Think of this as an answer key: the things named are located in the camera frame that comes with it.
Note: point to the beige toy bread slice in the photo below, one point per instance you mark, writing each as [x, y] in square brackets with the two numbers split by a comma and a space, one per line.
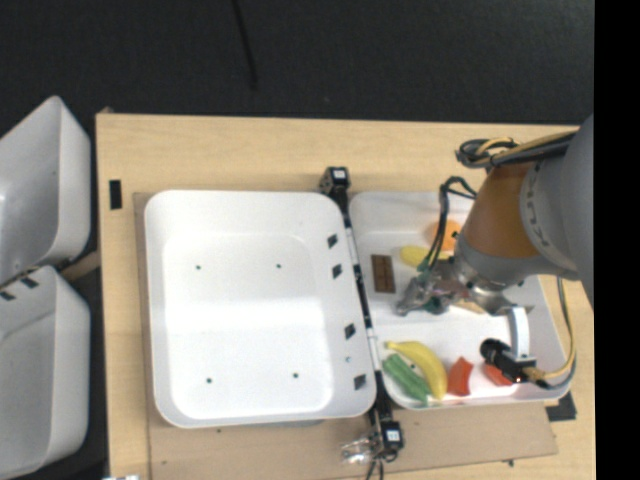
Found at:
[470, 306]

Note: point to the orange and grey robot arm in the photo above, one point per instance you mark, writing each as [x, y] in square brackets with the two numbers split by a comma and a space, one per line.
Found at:
[530, 218]

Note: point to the brown biscuit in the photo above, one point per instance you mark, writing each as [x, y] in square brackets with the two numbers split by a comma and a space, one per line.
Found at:
[383, 273]

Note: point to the yellow banana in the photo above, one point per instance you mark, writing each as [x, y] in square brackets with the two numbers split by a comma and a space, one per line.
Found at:
[430, 363]

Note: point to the orange toy fruit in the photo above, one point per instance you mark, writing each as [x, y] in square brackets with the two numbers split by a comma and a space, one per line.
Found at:
[450, 230]

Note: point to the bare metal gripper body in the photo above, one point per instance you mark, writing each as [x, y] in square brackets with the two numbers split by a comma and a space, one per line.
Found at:
[487, 299]

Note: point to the yellow toy lemon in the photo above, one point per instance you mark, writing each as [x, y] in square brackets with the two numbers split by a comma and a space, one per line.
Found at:
[412, 255]

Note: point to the white plastic tray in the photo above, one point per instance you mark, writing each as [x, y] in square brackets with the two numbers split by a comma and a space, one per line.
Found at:
[240, 313]
[445, 325]

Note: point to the red orange pepper slice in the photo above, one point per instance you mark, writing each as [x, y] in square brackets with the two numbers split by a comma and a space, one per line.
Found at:
[460, 377]

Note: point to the black cylinder on white bracket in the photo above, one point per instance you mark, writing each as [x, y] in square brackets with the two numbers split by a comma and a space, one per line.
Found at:
[506, 357]

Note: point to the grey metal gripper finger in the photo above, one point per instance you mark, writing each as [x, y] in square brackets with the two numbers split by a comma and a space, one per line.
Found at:
[418, 286]
[409, 306]

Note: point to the thin black and white rod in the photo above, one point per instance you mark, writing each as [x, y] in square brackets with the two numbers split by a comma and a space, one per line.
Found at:
[361, 293]

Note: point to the green pea pod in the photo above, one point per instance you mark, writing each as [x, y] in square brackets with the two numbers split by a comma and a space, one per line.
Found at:
[406, 378]

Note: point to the clear plastic piece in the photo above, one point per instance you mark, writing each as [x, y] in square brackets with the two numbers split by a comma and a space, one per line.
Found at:
[357, 449]

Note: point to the red toy food piece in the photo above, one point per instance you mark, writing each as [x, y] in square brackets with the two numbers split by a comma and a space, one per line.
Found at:
[495, 374]

